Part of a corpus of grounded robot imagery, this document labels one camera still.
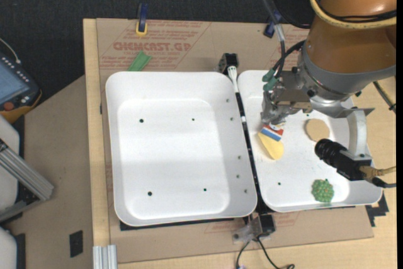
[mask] cardboard sheet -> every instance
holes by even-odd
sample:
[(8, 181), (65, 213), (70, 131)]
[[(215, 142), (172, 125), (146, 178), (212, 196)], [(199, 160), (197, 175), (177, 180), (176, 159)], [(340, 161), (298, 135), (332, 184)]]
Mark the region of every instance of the cardboard sheet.
[[(121, 231), (113, 207), (105, 82), (114, 72), (126, 71), (140, 50), (152, 56), (144, 71), (213, 71), (224, 53), (238, 55), (238, 73), (269, 69), (280, 57), (278, 40), (275, 36), (272, 39), (265, 37), (265, 24), (258, 23), (147, 22), (147, 35), (139, 37), (135, 34), (134, 20), (96, 20), (110, 236), (111, 243), (117, 246), (118, 262), (238, 251), (241, 246), (232, 242), (232, 234), (244, 225), (242, 219)], [(307, 30), (292, 25), (284, 25), (283, 28), (287, 48), (307, 36)], [(290, 55), (285, 69), (290, 69), (296, 61), (297, 54)], [(271, 239), (265, 241), (267, 247), (373, 236), (364, 207), (273, 215), (277, 230)]]

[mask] tray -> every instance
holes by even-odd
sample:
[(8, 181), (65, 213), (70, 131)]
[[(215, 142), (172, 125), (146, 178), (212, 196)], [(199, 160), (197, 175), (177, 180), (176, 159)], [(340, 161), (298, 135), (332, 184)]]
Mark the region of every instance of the tray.
[[(262, 127), (262, 77), (266, 73), (245, 71), (238, 77), (259, 187), (265, 204), (277, 212), (289, 212), (376, 203), (382, 196), (382, 189), (366, 181), (349, 181), (338, 174), (335, 168), (315, 155), (316, 143), (304, 130), (307, 120), (321, 119), (329, 127), (329, 139), (348, 147), (349, 130), (345, 118), (333, 119), (317, 111), (288, 116), (281, 139), (285, 147), (284, 155), (277, 161), (268, 157), (257, 136)], [(353, 106), (351, 100), (343, 104), (346, 108)], [(317, 202), (311, 194), (312, 184), (317, 179), (328, 179), (333, 185), (334, 198), (331, 203)]]
[(231, 81), (117, 72), (106, 82), (115, 210), (130, 226), (244, 217), (257, 204)]

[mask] green toy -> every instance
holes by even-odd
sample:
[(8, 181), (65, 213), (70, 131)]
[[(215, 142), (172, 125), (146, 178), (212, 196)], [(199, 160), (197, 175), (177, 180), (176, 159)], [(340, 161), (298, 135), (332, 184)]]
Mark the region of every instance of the green toy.
[(312, 194), (318, 202), (330, 203), (334, 196), (333, 186), (327, 180), (315, 180)]

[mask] blue and yellow clamp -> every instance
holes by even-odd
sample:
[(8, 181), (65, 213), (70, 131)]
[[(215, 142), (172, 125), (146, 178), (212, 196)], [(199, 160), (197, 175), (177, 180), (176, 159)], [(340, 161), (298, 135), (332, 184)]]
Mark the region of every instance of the blue and yellow clamp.
[(138, 22), (136, 23), (136, 34), (139, 36), (144, 36), (147, 34), (147, 10), (149, 8), (148, 4), (139, 4), (139, 8), (137, 10), (137, 17), (138, 17)]

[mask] white cable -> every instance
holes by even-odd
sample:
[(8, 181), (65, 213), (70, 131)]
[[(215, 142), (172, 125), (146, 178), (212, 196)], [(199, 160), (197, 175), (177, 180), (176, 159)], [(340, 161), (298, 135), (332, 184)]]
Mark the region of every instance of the white cable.
[(5, 46), (8, 47), (8, 49), (11, 51), (11, 53), (13, 53), (13, 55), (15, 56), (15, 62), (16, 62), (17, 64), (21, 64), (21, 61), (20, 61), (20, 59), (18, 58), (17, 53), (13, 50), (13, 48), (12, 48), (10, 45), (8, 45), (8, 43), (7, 43), (5, 40), (3, 40), (1, 37), (0, 37), (0, 42), (2, 42), (3, 44), (5, 44)]

